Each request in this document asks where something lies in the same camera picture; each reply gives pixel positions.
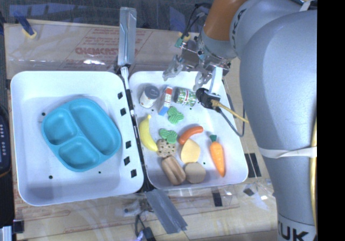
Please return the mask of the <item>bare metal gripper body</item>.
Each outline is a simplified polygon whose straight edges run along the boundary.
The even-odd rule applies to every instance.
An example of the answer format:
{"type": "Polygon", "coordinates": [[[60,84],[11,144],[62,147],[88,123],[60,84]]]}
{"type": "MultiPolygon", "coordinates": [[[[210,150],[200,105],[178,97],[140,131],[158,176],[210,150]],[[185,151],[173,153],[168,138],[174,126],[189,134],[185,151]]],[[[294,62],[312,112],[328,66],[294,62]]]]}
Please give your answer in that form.
{"type": "Polygon", "coordinates": [[[196,38],[185,41],[178,38],[176,46],[182,50],[180,63],[205,74],[211,74],[215,67],[229,72],[232,60],[232,47],[229,41],[212,38],[196,38]]]}

